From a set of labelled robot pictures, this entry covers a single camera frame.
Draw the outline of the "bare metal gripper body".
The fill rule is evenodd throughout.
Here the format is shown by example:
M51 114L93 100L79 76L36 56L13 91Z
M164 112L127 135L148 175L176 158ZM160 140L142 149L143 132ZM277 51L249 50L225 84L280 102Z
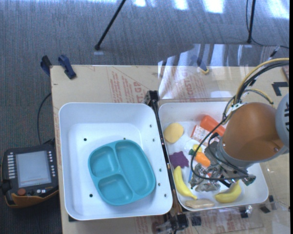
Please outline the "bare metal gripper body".
M232 160L228 161L222 152L220 141L214 141L205 148L205 155L210 160L210 166L214 172L212 178L219 178L221 182L236 182L242 180L249 182L250 176L244 167L239 167Z

